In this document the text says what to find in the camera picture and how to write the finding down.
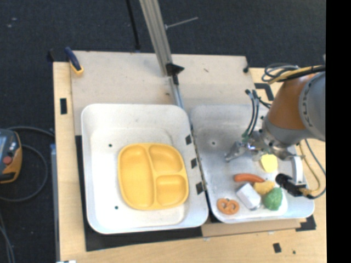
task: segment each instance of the black pole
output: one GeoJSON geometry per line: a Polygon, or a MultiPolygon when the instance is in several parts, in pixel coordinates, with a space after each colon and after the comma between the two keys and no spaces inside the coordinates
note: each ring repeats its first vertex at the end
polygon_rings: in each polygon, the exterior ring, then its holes
{"type": "Polygon", "coordinates": [[[140,46],[140,43],[139,43],[137,27],[135,26],[135,21],[134,21],[134,16],[133,16],[133,12],[132,12],[131,2],[130,2],[130,0],[126,0],[126,3],[127,3],[128,12],[129,12],[129,17],[130,17],[131,23],[132,23],[133,32],[134,32],[135,49],[136,50],[140,50],[141,46],[140,46]]]}

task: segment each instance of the yellow plate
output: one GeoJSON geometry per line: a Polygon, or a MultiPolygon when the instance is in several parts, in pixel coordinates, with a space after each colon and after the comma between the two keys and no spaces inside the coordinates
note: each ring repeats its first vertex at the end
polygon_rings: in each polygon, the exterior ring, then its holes
{"type": "Polygon", "coordinates": [[[118,155],[118,182],[132,208],[173,208],[189,194],[188,176],[179,151],[167,144],[130,144],[118,155]]]}

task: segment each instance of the toy sausage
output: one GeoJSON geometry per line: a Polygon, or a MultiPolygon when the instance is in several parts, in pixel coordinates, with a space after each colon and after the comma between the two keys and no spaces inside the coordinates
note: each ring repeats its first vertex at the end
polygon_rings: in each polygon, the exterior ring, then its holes
{"type": "Polygon", "coordinates": [[[255,175],[255,174],[240,173],[240,174],[234,175],[234,181],[235,182],[243,182],[243,181],[247,181],[247,182],[263,182],[265,180],[262,177],[260,177],[258,175],[255,175]]]}
{"type": "Polygon", "coordinates": [[[219,199],[217,200],[217,208],[220,212],[224,214],[235,214],[239,211],[239,204],[233,199],[219,199]]]}

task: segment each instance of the black fabric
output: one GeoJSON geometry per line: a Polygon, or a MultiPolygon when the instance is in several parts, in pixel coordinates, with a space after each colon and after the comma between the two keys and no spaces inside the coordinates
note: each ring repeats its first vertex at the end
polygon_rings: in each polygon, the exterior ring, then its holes
{"type": "MultiPolygon", "coordinates": [[[[152,44],[139,1],[130,1],[140,50],[151,53],[152,44]]],[[[273,62],[299,66],[323,63],[326,0],[158,2],[167,25],[199,17],[167,30],[172,54],[244,55],[252,67],[273,62]]],[[[0,128],[14,125],[54,128],[51,61],[65,61],[65,47],[135,51],[125,0],[0,0],[0,3],[0,128]]],[[[24,132],[21,138],[39,149],[50,163],[51,141],[24,132]]],[[[40,161],[30,153],[24,155],[18,181],[2,186],[1,194],[29,195],[40,184],[43,176],[40,161]]],[[[50,178],[41,194],[30,201],[0,201],[17,263],[55,262],[50,178]]],[[[1,236],[0,262],[7,262],[1,236]]]]}
{"type": "Polygon", "coordinates": [[[80,177],[81,196],[82,196],[84,235],[85,235],[87,251],[113,248],[113,247],[122,247],[125,245],[131,245],[131,244],[154,243],[154,242],[202,237],[202,231],[200,227],[152,231],[152,232],[140,232],[140,233],[111,234],[111,235],[103,235],[93,230],[89,225],[87,214],[86,214],[82,137],[79,135],[76,136],[76,147],[77,147],[78,171],[79,171],[79,177],[80,177]]]}

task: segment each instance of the blue and yellow clamp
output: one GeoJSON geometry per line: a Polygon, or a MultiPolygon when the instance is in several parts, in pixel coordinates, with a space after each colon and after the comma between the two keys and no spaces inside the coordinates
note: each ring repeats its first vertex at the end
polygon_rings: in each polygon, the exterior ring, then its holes
{"type": "Polygon", "coordinates": [[[65,48],[65,54],[69,58],[70,65],[71,65],[73,71],[75,72],[75,74],[77,74],[77,75],[82,74],[84,71],[84,68],[83,68],[83,66],[80,65],[76,55],[74,54],[74,52],[72,51],[72,49],[70,47],[65,48]]]}

